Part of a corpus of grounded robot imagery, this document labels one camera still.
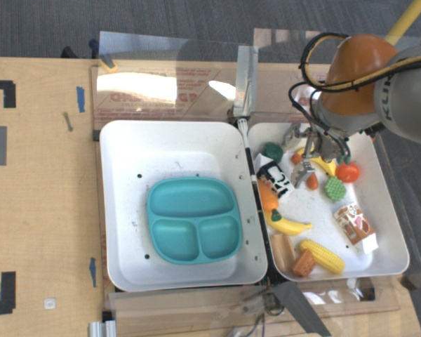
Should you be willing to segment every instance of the toy banana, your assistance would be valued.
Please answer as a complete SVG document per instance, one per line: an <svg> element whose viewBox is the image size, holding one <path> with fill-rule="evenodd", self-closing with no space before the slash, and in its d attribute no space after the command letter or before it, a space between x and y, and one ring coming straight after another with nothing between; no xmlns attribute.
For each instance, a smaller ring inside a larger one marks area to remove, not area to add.
<svg viewBox="0 0 421 337"><path fill-rule="evenodd" d="M303 154L304 148L299 149L296 153L299 154L299 155ZM327 163L327 162L323 161L323 159L321 157L314 157L313 159L310 159L310 161L315 162L316 164L321 166L324 169L324 171L328 173L328 175L330 177L335 176L335 170L337 168L337 164L335 163L334 160Z"/></svg>
<svg viewBox="0 0 421 337"><path fill-rule="evenodd" d="M273 227L276 231L287 234L289 236L296 236L302 231L312 228L311 223L299 223L287 220L277 210L272 212L265 212L265 220L268 225Z"/></svg>

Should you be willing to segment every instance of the yellow pole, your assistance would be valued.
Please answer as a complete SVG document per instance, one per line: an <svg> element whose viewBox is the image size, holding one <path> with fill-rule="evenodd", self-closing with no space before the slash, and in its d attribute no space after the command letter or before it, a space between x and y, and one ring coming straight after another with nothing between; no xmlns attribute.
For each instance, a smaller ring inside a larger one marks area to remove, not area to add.
<svg viewBox="0 0 421 337"><path fill-rule="evenodd" d="M420 14L421 0L413 0L399 20L396 21L396 24L394 24L388 35L385 37L385 40L387 40L391 45L395 45Z"/></svg>

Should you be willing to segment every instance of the green toy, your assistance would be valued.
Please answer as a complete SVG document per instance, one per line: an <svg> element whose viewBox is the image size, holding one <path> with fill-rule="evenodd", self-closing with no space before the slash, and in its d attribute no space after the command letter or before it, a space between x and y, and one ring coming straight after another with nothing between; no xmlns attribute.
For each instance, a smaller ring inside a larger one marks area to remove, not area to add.
<svg viewBox="0 0 421 337"><path fill-rule="evenodd" d="M333 201L341 200L346 195L345 185L337 176L329 178L328 182L324 185L324 190Z"/></svg>
<svg viewBox="0 0 421 337"><path fill-rule="evenodd" d="M275 143L265 143L262 154L270 159L273 159L274 162L278 164L282 160L283 150L281 146Z"/></svg>

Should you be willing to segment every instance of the black cable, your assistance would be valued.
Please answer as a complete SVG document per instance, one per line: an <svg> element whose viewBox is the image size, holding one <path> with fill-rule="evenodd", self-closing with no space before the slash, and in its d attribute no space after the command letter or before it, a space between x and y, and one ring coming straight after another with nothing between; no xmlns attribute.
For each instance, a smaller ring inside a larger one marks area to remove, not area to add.
<svg viewBox="0 0 421 337"><path fill-rule="evenodd" d="M345 163L346 165L349 165L349 163L351 162L351 149L349 148L346 139L341 138L340 140L342 141L342 144L343 146L345 146L345 149L346 149Z"/></svg>
<svg viewBox="0 0 421 337"><path fill-rule="evenodd" d="M292 106L298 111L300 111L309 122L312 122L313 124L317 126L320 126L323 130L326 130L327 126L325 124L322 124L319 120L316 120L312 116L310 116L309 113L305 110L305 108L301 106L301 104L298 101L296 101L293 97L293 94L292 94L293 90L295 90L295 88L297 88L298 86L306 85L306 84L307 83L305 81L301 81L301 82L296 83L292 87L290 87L290 89L288 90L288 98L292 102Z"/></svg>
<svg viewBox="0 0 421 337"><path fill-rule="evenodd" d="M413 62L404 64L404 65L400 65L400 66L397 66L397 67L394 67L394 68L386 67L386 68L383 69L384 72L382 72L381 74L375 75L375 73L373 73L371 78L369 78L365 81L362 81L362 82L354 83L356 80L352 80L352 81L337 82L336 84L328 84L328 85L324 85L324 86L315 84L314 80L311 79L309 77L309 75L307 74L307 66L309 64L308 60L309 60L309 57L310 57L310 54L312 53L312 51L323 40L326 40L326 39L329 39L329 38L344 40L348 37L349 37L349 35L346 35L346 34L338 34L338 33L334 33L334 32L324 32L322 34L317 35L316 37L314 37L313 39L311 39L309 41L309 43L306 45L306 47L305 47L305 49L302 53L301 60L300 60L300 66L299 66L299 68L301 70L301 73L302 73L302 78L305 80L305 82L309 86L317 89L318 91L323 91L323 92L328 92L328 93L341 93L341 92L345 92L345 91L356 90L356 89L358 89L362 86L369 85L369 84L371 84L373 82L376 82L380 79L383 79L385 77L392 76L393 74L396 74L398 72L421 68L421 61L413 61ZM345 88L337 88L337 89L333 88L333 87L341 86L341 85L344 85L344 84L349 84L349 86L345 87Z"/></svg>
<svg viewBox="0 0 421 337"><path fill-rule="evenodd" d="M277 316L281 315L281 313L282 313L284 310L285 310L285 307L282 307L282 308L279 310L279 312L272 312L272 310L267 310L267 313L268 313L270 316L277 317Z"/></svg>
<svg viewBox="0 0 421 337"><path fill-rule="evenodd" d="M262 337L265 337L265 313L262 314Z"/></svg>
<svg viewBox="0 0 421 337"><path fill-rule="evenodd" d="M292 106L294 108L296 108L297 110L299 110L309 122L312 122L313 124L321 127L324 130L324 133L327 134L328 136L330 136L333 139L333 141L337 144L338 148L340 149L340 153L341 153L342 156L345 156L345 155L350 156L350 151L349 151L349 148L348 148L347 144L343 143L341 141L341 139L332 136L329 133L329 130L331 129L331 127L329 125L325 124L324 122L322 122L317 117L317 115L315 114L315 111L313 110L312 98L313 98L313 95L316 92L318 92L318 90L313 91L312 94L310 95L310 112L311 112L312 116L310 116L307 113L307 111L305 110L305 108L303 106L301 106L301 104L293 98L293 94L292 94L293 90L295 90L295 88L297 88L298 86L305 85L305 84L307 84L305 81L298 82L295 85L291 86L290 89L288 90L288 98L292 102Z"/></svg>
<svg viewBox="0 0 421 337"><path fill-rule="evenodd" d="M244 337L249 337L249 336L251 336L252 334L253 334L253 332L255 331L255 329L258 327L258 325L259 325L259 322L260 322L260 320L262 319L262 318L264 318L264 320L265 320L265 315L262 313L256 320L255 320L255 323L254 323L254 326L253 326L253 328L251 329L251 331L249 331L248 332L248 334L246 334Z"/></svg>

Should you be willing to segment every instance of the gray carpet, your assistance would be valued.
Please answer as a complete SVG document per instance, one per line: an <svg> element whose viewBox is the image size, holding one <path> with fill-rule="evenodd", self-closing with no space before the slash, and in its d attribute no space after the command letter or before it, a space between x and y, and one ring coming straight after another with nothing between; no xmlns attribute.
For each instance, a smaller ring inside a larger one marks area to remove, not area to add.
<svg viewBox="0 0 421 337"><path fill-rule="evenodd" d="M411 1L0 0L0 56L58 58L70 46L89 58L101 31L242 44L255 28L385 35ZM421 15L406 36L421 37ZM395 172L386 177L411 254L403 284L421 323L421 145L387 131L376 144L389 156L383 169Z"/></svg>

